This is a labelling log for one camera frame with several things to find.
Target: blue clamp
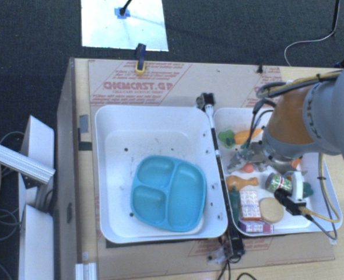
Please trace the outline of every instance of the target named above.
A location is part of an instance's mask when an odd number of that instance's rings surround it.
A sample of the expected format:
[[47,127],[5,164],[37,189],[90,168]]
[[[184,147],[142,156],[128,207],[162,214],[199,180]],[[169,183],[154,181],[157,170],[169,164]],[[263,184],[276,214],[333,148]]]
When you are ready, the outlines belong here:
[[118,19],[123,19],[125,20],[126,18],[131,16],[131,13],[129,12],[129,9],[125,10],[125,13],[123,15],[120,14],[120,9],[122,9],[122,7],[117,7],[114,9],[115,15]]
[[145,69],[146,69],[145,55],[146,55],[146,45],[138,44],[135,50],[135,59],[138,60],[136,62],[135,72],[138,75],[142,75],[145,72]]

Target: carrot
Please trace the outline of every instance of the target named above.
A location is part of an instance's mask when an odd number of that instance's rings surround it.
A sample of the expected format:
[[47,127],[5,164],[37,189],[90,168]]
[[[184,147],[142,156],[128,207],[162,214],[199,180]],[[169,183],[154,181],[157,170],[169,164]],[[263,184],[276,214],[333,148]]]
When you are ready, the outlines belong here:
[[[251,136],[251,139],[259,135],[260,132],[261,132],[260,128],[255,129],[254,133]],[[241,131],[234,135],[234,140],[236,141],[236,144],[241,145],[246,142],[246,140],[248,139],[248,136],[250,136],[250,131]]]

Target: carpeted floor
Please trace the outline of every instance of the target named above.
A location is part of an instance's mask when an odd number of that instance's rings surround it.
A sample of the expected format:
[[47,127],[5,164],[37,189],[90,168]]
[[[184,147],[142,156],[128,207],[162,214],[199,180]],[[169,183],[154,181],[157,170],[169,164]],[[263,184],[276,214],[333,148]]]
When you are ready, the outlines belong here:
[[[335,0],[162,0],[169,52],[148,60],[287,65],[286,46],[331,31]],[[0,0],[0,139],[24,131],[29,115],[55,127],[69,57],[132,59],[133,51],[81,46],[80,0]],[[333,67],[344,59],[344,0],[336,34],[291,47],[293,66]],[[17,206],[16,177],[0,207]],[[17,278],[17,233],[0,243],[0,263]]]

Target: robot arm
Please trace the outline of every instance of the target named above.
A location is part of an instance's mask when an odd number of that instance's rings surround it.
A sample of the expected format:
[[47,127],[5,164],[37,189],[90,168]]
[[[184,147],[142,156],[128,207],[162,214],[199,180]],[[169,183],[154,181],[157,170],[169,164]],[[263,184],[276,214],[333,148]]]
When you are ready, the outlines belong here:
[[344,158],[344,70],[336,81],[285,93],[265,128],[265,154],[287,162],[308,152]]

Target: small box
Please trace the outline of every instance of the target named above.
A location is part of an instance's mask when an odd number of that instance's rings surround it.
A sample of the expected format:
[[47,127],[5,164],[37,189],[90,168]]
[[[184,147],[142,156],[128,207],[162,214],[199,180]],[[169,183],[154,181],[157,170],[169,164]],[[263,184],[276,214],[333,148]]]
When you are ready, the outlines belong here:
[[250,233],[273,233],[274,227],[273,224],[269,224],[265,221],[245,221],[239,220],[238,223],[240,229],[245,232]]
[[244,221],[261,220],[258,193],[256,191],[240,191],[240,218]]

